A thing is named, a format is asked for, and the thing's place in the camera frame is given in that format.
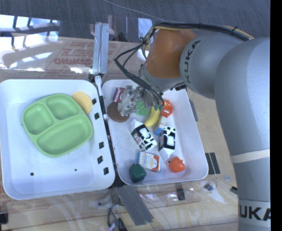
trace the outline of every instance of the red toy tomato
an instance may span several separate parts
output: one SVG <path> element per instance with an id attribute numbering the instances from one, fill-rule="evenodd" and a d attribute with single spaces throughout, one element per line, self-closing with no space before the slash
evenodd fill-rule
<path id="1" fill-rule="evenodd" d="M 169 163 L 169 167 L 175 173 L 181 172 L 186 168 L 183 163 L 183 160 L 180 160 L 177 156 L 171 160 L 171 162 Z"/>

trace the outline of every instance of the white plastic tray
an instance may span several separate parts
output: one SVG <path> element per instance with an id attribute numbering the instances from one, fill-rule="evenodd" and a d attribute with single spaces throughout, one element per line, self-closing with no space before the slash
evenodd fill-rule
<path id="1" fill-rule="evenodd" d="M 116 87 L 125 87 L 126 85 L 137 86 L 131 80 L 109 80 L 104 83 L 103 94 L 106 109 L 113 102 L 112 97 Z M 163 98 L 169 99 L 173 105 L 172 115 L 168 117 L 166 125 L 176 129 L 176 149 L 170 158 L 178 156 L 183 159 L 186 169 L 182 172 L 173 173 L 168 166 L 168 160 L 163 161 L 159 173 L 146 171 L 145 179 L 134 183 L 130 178 L 129 168 L 137 163 L 140 149 L 130 134 L 130 124 L 133 119 L 144 122 L 146 117 L 130 114 L 129 119 L 123 123 L 108 118 L 118 173 L 127 185 L 184 182 L 201 180 L 207 176 L 208 164 L 186 90 L 168 90 L 164 93 Z M 153 134 L 152 128 L 149 128 L 149 131 L 152 132 L 158 142 L 158 136 Z M 148 153 L 159 155 L 158 145 Z"/>
<path id="2" fill-rule="evenodd" d="M 79 90 L 97 101 L 89 113 L 93 136 L 69 154 L 48 157 L 27 135 L 22 112 L 47 95 L 72 95 Z M 18 200 L 106 189 L 115 179 L 98 93 L 85 80 L 10 79 L 0 83 L 0 154 L 4 189 Z"/>

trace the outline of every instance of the green plate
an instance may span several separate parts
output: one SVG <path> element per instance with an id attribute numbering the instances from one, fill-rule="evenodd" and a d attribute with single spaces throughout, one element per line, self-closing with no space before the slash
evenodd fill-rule
<path id="1" fill-rule="evenodd" d="M 65 155 L 93 135 L 93 125 L 77 102 L 57 93 L 29 105 L 22 114 L 23 126 L 38 149 L 47 156 Z"/>

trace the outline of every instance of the yellow banana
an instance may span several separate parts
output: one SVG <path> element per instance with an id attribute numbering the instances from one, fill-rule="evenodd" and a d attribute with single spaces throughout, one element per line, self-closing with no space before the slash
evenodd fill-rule
<path id="1" fill-rule="evenodd" d="M 159 120 L 159 117 L 160 117 L 159 109 L 155 110 L 154 106 L 152 106 L 151 107 L 151 114 L 146 119 L 146 121 L 144 122 L 145 126 L 147 128 L 154 126 L 157 123 L 157 121 Z"/>

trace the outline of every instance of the brown round object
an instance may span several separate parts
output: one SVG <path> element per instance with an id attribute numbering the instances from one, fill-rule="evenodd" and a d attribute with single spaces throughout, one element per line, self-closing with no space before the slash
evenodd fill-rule
<path id="1" fill-rule="evenodd" d="M 125 121 L 127 121 L 129 116 L 130 116 L 130 114 L 128 114 L 127 116 L 121 116 L 121 114 L 117 110 L 117 105 L 118 105 L 118 103 L 113 102 L 113 103 L 111 103 L 108 106 L 108 109 L 107 109 L 108 116 L 112 120 L 117 121 L 117 122 L 125 122 Z"/>

